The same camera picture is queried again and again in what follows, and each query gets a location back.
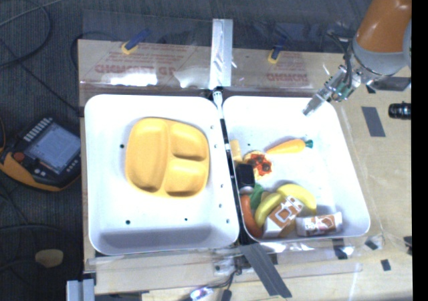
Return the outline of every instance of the blue clamp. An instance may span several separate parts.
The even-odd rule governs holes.
[[[275,64],[276,62],[278,62],[278,59],[280,58],[280,53],[282,50],[284,50],[285,43],[286,38],[284,36],[281,36],[280,40],[278,41],[278,44],[276,44],[269,53],[269,57],[267,58],[269,63]]]
[[[122,44],[122,52],[126,55],[129,55],[132,52],[134,52],[138,47],[138,43],[144,41],[146,37],[149,35],[149,33],[150,33],[150,30],[148,29],[144,29],[141,32],[137,33],[129,41]]]

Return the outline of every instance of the toy carrot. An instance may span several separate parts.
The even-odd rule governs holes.
[[[295,138],[292,140],[287,140],[273,148],[270,148],[266,151],[267,154],[287,154],[287,153],[299,153],[304,148],[312,148],[314,142],[312,139],[303,140],[300,138]]]

